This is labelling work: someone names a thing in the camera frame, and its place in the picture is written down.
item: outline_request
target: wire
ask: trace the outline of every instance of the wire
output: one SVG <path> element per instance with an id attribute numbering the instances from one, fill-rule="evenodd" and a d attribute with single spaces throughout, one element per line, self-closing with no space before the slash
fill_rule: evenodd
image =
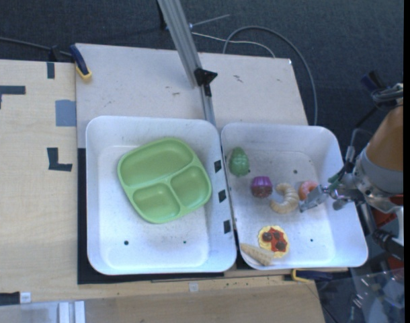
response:
<path id="1" fill-rule="evenodd" d="M 318 119 L 318 104 L 317 104 L 317 92 L 315 89 L 315 84 L 314 84 L 314 79 L 313 79 L 313 75 L 311 74 L 311 71 L 309 69 L 308 64 L 306 63 L 303 55 L 300 53 L 300 51 L 295 47 L 295 45 L 293 45 L 293 43 L 291 43 L 291 41 L 289 41 L 286 37 L 284 37 L 283 35 L 279 34 L 276 31 L 273 31 L 269 28 L 265 28 L 263 26 L 256 26 L 256 25 L 252 25 L 252 26 L 244 26 L 242 28 L 236 29 L 234 32 L 232 32 L 227 39 L 224 42 L 224 46 L 223 46 L 223 54 L 226 53 L 227 50 L 227 46 L 229 45 L 230 42 L 232 41 L 232 38 L 238 34 L 239 32 L 245 31 L 245 30 L 261 30 L 261 31 L 266 31 L 269 32 L 270 34 L 273 34 L 274 36 L 277 36 L 278 38 L 281 38 L 285 43 L 287 43 L 295 52 L 296 54 L 300 57 L 300 59 L 302 60 L 306 71 L 308 72 L 308 76 L 311 82 L 311 87 L 313 89 L 313 97 L 314 97 L 314 125 L 317 125 L 317 119 Z"/>
<path id="2" fill-rule="evenodd" d="M 2 42 L 10 42 L 10 43 L 17 43 L 17 44 L 23 44 L 23 45 L 26 45 L 26 46 L 33 46 L 34 48 L 51 51 L 51 48 L 50 48 L 49 46 L 42 46 L 42 45 L 40 45 L 40 44 L 31 43 L 31 42 L 25 42 L 25 41 L 23 41 L 23 40 L 15 40 L 15 39 L 13 39 L 13 38 L 0 37 L 0 41 L 2 41 Z M 72 57 L 72 55 L 71 55 L 69 52 L 60 51 L 59 53 L 62 54 L 62 55 L 65 55 L 65 56 L 67 56 L 67 57 Z"/>
<path id="3" fill-rule="evenodd" d="M 210 35 L 205 35 L 205 34 L 199 34 L 197 32 L 192 32 L 192 34 L 196 35 L 196 36 L 211 38 L 212 40 L 219 40 L 221 42 L 226 42 L 227 41 L 227 40 L 224 40 L 222 38 L 218 38 L 218 37 L 214 37 L 214 36 L 210 36 Z M 263 44 L 260 44 L 260 43 L 257 43 L 257 42 L 251 42 L 251 41 L 248 41 L 248 40 L 232 40 L 232 41 L 230 41 L 230 43 L 238 43 L 238 44 L 239 43 L 244 43 L 244 44 L 253 44 L 253 45 L 256 45 L 256 46 L 261 46 L 262 48 L 265 48 L 272 55 L 272 57 L 276 58 L 275 54 L 272 52 L 271 49 L 269 49 L 267 46 L 265 46 Z"/>

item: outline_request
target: wooden table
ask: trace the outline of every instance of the wooden table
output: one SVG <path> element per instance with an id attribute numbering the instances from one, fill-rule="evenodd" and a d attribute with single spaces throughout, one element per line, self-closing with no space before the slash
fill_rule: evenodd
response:
<path id="1" fill-rule="evenodd" d="M 0 60 L 0 293 L 91 299 L 92 322 L 252 322 L 277 313 L 285 322 L 324 322 L 315 284 L 284 281 L 287 271 L 234 266 L 221 278 L 78 285 L 77 129 L 56 125 L 56 102 L 76 101 L 76 80 L 71 63 Z M 49 170 L 48 148 L 71 171 Z"/>

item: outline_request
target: dark background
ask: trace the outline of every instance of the dark background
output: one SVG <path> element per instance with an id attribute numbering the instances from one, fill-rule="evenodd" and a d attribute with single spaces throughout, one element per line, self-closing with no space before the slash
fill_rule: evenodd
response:
<path id="1" fill-rule="evenodd" d="M 404 0 L 181 0 L 192 24 L 230 14 L 192 31 L 227 38 L 244 26 L 263 26 L 302 53 L 317 90 L 317 124 L 335 133 L 345 154 L 355 124 L 373 107 L 360 83 L 377 71 L 386 85 L 403 80 Z M 175 49 L 159 29 L 155 0 L 0 0 L 0 36 L 68 51 L 76 42 Z M 194 36 L 201 52 L 222 52 L 223 42 Z M 282 39 L 257 30 L 233 40 L 265 44 L 277 57 L 292 59 L 310 124 L 311 83 L 299 56 Z M 231 44 L 231 54 L 269 56 L 258 46 Z M 0 41 L 0 59 L 47 61 L 45 50 Z M 375 113 L 362 127 L 374 131 L 384 117 Z M 357 148 L 366 140 L 356 139 Z"/>

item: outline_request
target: green plate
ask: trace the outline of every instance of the green plate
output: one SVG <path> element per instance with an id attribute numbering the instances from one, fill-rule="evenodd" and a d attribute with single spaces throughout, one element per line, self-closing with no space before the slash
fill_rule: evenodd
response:
<path id="1" fill-rule="evenodd" d="M 176 138 L 164 138 L 124 154 L 118 178 L 142 218 L 166 223 L 208 202 L 210 179 L 192 148 Z"/>

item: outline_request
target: purple onion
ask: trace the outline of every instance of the purple onion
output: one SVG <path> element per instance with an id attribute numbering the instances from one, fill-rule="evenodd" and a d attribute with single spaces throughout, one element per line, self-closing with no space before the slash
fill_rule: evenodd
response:
<path id="1" fill-rule="evenodd" d="M 272 193 L 272 183 L 267 176 L 257 176 L 251 183 L 251 193 L 255 197 L 268 197 Z"/>

